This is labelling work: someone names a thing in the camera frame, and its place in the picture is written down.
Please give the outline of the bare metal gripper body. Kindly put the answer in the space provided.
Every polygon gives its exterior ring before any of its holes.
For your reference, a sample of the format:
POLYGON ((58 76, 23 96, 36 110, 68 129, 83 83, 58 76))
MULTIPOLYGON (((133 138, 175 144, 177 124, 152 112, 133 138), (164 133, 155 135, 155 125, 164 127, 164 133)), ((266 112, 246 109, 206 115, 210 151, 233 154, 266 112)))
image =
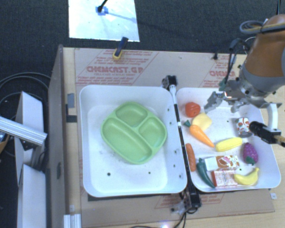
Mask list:
POLYGON ((229 80, 226 84, 225 100, 233 105, 235 101, 245 102, 245 105, 253 105, 257 108, 266 108, 268 102, 265 98, 268 93, 254 88, 247 80, 229 80))

